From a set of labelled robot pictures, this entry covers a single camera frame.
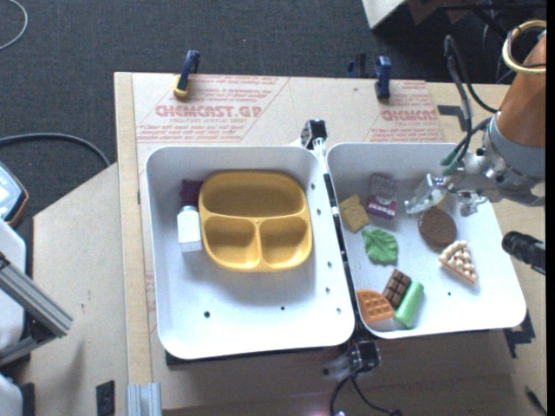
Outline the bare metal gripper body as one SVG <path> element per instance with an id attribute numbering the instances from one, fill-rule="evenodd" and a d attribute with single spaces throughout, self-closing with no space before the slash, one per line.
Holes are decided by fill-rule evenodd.
<path id="1" fill-rule="evenodd" d="M 445 159 L 445 180 L 447 190 L 457 198 L 459 192 L 475 192 L 491 203 L 506 199 L 529 207 L 545 206 L 545 197 L 532 192 L 539 179 L 518 172 L 493 146 Z"/>

